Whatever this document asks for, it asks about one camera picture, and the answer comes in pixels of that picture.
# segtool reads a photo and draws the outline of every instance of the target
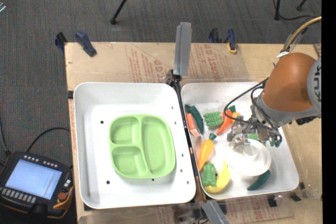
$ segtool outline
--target green plate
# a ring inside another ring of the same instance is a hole
[[[128,178],[155,178],[175,167],[175,148],[168,124],[149,114],[121,116],[110,126],[113,168]]]

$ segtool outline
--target screen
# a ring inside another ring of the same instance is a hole
[[[51,199],[62,172],[20,159],[6,187]]]

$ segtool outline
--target table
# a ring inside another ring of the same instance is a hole
[[[97,54],[87,55],[81,44],[65,44],[65,65],[68,91],[71,95],[77,85],[88,82],[157,82],[162,83],[174,68],[175,43],[122,43],[92,42]],[[237,54],[230,54],[226,44],[191,44],[190,65],[186,81],[220,82],[253,78],[261,81],[269,76],[282,44],[238,44]],[[303,52],[317,59],[314,45],[297,45],[294,52]],[[79,223],[174,223],[174,206],[85,210],[79,193],[74,101],[69,98],[72,138],[75,198]],[[322,223],[322,146],[321,119],[298,126],[285,126],[286,138],[291,141],[291,152],[304,189],[279,195],[276,208],[253,207],[241,200],[227,207],[230,223]],[[177,207],[181,212],[188,205]]]

